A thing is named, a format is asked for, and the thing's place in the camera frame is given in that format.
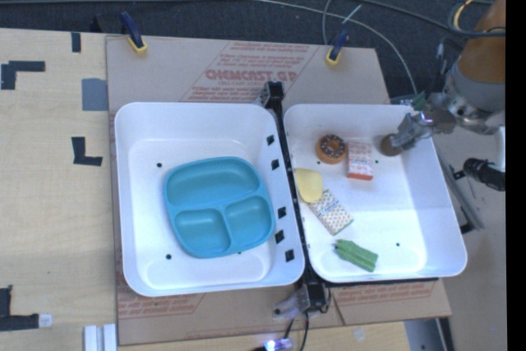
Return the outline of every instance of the cardboard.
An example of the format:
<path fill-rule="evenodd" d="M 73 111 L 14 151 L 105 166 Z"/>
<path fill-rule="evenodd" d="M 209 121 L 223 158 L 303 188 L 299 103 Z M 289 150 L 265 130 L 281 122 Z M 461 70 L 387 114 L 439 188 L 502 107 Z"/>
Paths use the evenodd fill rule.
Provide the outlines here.
<path fill-rule="evenodd" d="M 255 102 L 266 81 L 281 81 L 284 110 L 299 103 L 388 104 L 376 53 L 343 48 L 339 64 L 325 62 L 327 47 L 205 39 L 145 37 L 136 53 L 126 36 L 106 39 L 113 217 L 120 345 L 283 332 L 274 304 L 294 286 L 147 298 L 134 293 L 122 275 L 118 182 L 113 120 L 135 101 Z M 441 280 L 365 284 L 331 289 L 326 314 L 312 328 L 448 316 Z M 301 317 L 293 329 L 302 329 Z"/>

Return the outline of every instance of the chocolate donut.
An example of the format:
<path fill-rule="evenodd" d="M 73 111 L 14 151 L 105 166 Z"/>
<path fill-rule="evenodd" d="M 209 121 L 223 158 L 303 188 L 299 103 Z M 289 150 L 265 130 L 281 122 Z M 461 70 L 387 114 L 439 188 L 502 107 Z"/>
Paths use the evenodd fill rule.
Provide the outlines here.
<path fill-rule="evenodd" d="M 339 136 L 322 136 L 316 143 L 316 155 L 326 164 L 337 164 L 347 155 L 347 143 Z"/>

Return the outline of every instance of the blue divided plate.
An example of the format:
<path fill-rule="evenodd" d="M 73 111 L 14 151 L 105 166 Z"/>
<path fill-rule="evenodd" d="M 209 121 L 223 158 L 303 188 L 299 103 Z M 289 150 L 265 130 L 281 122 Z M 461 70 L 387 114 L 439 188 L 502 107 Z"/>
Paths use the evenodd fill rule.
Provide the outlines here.
<path fill-rule="evenodd" d="M 219 157 L 180 165 L 164 179 L 163 194 L 175 235 L 195 257 L 243 252 L 274 232 L 265 184 L 244 159 Z"/>

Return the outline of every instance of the white tray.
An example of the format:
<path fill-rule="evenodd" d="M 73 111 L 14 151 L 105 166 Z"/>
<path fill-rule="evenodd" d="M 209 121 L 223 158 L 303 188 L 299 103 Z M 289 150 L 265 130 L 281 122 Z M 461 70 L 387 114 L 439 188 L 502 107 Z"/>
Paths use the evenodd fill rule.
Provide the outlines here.
<path fill-rule="evenodd" d="M 118 110 L 115 141 L 123 270 L 137 293 L 270 287 L 293 284 L 302 275 L 305 258 L 269 111 L 254 104 L 131 103 Z M 170 226 L 163 181 L 180 164 L 220 156 L 256 167 L 274 206 L 276 235 L 240 254 L 195 258 Z"/>
<path fill-rule="evenodd" d="M 335 283 L 424 279 L 460 273 L 467 254 L 431 139 L 395 157 L 382 155 L 377 145 L 397 132 L 410 107 L 398 105 L 298 104 L 284 116 L 294 168 L 321 173 L 354 221 L 332 236 L 308 205 L 300 201 L 308 253 L 314 271 Z M 316 141 L 327 133 L 345 140 L 373 144 L 371 181 L 346 177 L 347 163 L 324 164 L 316 156 Z M 379 255 L 369 273 L 341 260 L 336 238 L 353 240 Z"/>

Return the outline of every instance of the blue clamp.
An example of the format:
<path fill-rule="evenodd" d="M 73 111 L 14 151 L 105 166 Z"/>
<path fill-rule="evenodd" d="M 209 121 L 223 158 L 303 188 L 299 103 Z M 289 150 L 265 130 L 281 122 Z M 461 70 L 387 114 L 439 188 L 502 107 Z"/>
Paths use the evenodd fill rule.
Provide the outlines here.
<path fill-rule="evenodd" d="M 128 42 L 130 43 L 131 47 L 137 53 L 144 52 L 148 48 L 148 45 L 143 41 L 141 31 L 130 14 L 128 12 L 123 12 L 119 16 L 119 19 L 124 25 L 124 28 L 126 28 L 127 33 L 130 35 Z"/>
<path fill-rule="evenodd" d="M 348 41 L 348 31 L 346 29 L 342 29 L 342 32 L 339 33 L 339 36 L 335 38 L 335 41 L 332 43 L 333 47 L 327 52 L 327 55 L 325 56 L 325 61 L 327 64 L 334 66 L 338 63 L 341 49 Z"/>

